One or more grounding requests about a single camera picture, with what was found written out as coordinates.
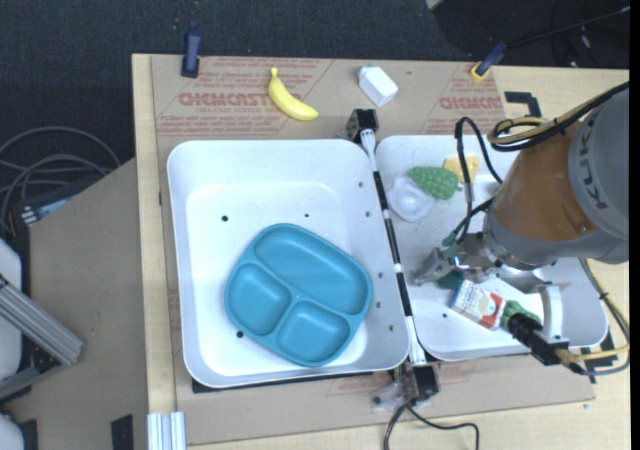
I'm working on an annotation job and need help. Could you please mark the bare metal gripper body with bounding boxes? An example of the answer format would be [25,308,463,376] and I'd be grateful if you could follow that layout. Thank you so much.
[446,232,539,285]

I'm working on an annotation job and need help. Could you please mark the dark green rounded object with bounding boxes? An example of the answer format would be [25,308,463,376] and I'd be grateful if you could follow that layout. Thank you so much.
[436,269,467,292]

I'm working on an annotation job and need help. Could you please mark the white and red carton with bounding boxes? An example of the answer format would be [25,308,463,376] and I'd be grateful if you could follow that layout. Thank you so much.
[448,278,507,332]

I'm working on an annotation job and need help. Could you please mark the thin black and white rod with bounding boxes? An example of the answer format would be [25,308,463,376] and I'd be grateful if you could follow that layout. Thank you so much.
[360,129,427,365]

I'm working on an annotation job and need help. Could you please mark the white plastic tray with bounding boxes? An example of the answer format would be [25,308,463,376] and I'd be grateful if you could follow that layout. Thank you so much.
[374,134,611,363]
[166,138,412,389]

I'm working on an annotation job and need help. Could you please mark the white translucent rounded object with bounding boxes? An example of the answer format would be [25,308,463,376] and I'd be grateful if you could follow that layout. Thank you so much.
[385,176,436,224]

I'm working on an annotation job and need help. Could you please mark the green broccoli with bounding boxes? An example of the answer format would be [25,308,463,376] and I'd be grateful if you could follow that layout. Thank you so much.
[501,299,544,328]

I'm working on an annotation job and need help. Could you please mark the green grapes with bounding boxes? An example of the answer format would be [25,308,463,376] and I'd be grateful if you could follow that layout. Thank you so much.
[406,165,464,201]

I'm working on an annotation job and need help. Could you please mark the yellow cheese slice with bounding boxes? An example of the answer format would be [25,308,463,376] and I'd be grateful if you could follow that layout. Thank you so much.
[442,153,481,185]

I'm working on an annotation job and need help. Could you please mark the blue divided plate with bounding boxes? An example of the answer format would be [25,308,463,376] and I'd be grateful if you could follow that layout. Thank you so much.
[223,222,374,369]

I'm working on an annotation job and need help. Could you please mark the white plastic bottle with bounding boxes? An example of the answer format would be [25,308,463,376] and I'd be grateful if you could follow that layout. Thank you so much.
[357,64,400,108]

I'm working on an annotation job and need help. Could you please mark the brown cardboard board red print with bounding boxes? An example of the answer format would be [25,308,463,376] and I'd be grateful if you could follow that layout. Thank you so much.
[149,55,597,445]

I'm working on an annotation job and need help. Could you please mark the yellow banana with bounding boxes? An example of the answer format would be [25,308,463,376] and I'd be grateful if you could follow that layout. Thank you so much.
[267,66,320,122]

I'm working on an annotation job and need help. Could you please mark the black cylinder on white bracket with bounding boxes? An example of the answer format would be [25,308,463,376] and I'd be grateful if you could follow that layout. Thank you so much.
[506,282,572,367]

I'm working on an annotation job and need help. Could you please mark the black block with thin wires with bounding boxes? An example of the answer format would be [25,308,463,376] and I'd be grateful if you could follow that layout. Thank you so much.
[371,362,442,412]
[346,108,380,142]

